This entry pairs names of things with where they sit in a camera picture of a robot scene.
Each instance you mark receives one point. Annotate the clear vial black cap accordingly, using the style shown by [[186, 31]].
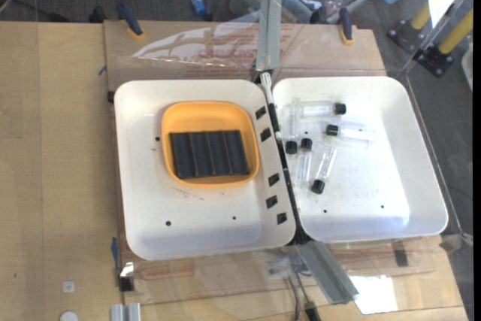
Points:
[[306, 161], [319, 109], [325, 167], [291, 146], [351, 132]]

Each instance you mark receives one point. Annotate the brown cardboard board red print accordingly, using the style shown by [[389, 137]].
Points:
[[229, 49]]

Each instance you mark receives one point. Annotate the black ridged rack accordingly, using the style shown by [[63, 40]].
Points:
[[208, 154]]

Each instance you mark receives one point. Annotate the white plastic tray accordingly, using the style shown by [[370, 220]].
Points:
[[368, 195], [195, 221]]

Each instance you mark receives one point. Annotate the orange plastic bowl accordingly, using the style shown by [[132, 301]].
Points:
[[206, 116]]

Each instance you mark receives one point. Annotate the blue plastic bottle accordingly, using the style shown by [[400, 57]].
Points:
[[197, 2]]

